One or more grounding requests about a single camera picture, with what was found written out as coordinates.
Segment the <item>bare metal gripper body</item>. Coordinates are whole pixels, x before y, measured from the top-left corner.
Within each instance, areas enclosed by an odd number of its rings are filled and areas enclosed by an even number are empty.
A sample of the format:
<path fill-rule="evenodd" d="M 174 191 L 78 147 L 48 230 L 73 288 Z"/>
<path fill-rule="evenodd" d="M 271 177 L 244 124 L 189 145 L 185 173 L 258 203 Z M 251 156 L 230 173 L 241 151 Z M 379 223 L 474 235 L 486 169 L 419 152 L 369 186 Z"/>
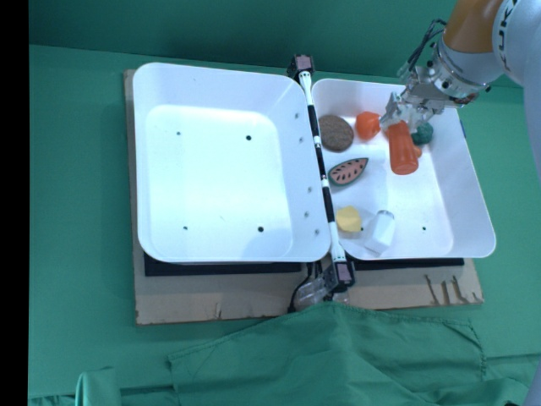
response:
<path fill-rule="evenodd" d="M 466 81 L 439 63 L 431 66 L 405 63 L 398 76 L 405 85 L 402 102 L 425 115 L 440 114 L 447 107 L 464 107 L 481 91 L 481 85 Z"/>

